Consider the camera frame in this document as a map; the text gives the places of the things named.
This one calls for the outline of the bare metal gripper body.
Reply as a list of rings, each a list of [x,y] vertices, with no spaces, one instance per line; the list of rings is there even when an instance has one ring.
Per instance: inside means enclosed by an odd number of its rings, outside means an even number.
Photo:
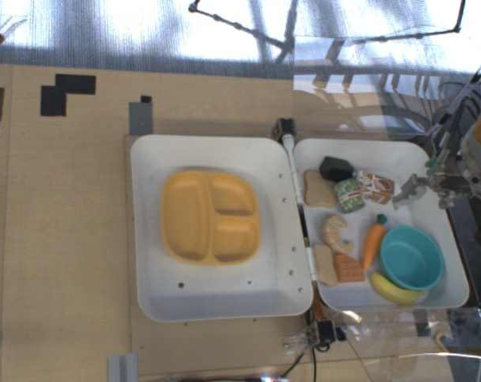
[[[426,171],[428,186],[439,197],[440,209],[450,209],[459,199],[481,200],[481,173],[458,169]]]

